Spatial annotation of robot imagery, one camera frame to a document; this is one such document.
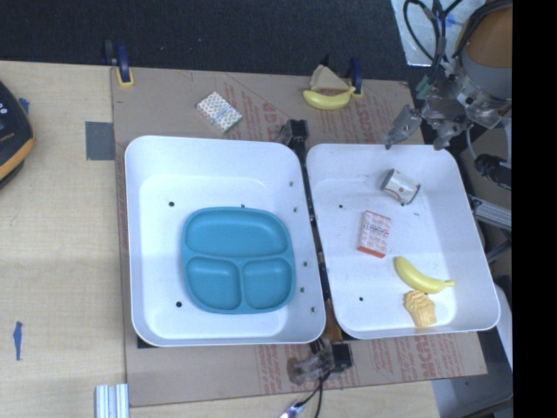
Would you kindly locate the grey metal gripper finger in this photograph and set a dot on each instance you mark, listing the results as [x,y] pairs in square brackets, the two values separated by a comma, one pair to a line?
[404,124]
[444,135]

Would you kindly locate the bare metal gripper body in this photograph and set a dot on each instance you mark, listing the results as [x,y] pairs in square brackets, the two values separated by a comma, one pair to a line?
[452,107]

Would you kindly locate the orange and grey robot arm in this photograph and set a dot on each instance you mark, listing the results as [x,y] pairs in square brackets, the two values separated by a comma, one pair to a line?
[489,37]

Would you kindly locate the white small can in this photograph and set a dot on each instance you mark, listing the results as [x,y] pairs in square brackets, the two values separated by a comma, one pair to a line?
[399,186]

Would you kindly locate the yellow banana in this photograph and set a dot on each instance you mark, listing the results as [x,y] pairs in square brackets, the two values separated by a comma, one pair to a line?
[418,278]
[326,100]

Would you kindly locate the beige toy sandwich wedge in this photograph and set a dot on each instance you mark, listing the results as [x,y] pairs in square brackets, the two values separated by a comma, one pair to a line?
[325,80]

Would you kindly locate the orange and white carton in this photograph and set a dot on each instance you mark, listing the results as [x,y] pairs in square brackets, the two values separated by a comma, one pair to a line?
[373,234]

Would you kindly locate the white plastic tray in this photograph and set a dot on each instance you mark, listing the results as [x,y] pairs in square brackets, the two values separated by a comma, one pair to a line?
[156,242]
[374,285]

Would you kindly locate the thin black and white rod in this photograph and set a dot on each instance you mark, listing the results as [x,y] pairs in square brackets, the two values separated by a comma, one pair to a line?
[323,272]

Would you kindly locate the white patterned small box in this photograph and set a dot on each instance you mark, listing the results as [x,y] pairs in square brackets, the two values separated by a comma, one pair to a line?
[219,112]

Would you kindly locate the blue divided plate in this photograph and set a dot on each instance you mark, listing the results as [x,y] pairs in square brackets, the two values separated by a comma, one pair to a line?
[235,233]

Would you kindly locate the brown cardboard board, red print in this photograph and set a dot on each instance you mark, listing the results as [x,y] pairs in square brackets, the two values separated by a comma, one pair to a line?
[174,111]

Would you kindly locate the black cylinder on white bracket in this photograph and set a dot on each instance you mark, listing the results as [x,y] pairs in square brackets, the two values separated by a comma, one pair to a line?
[494,168]

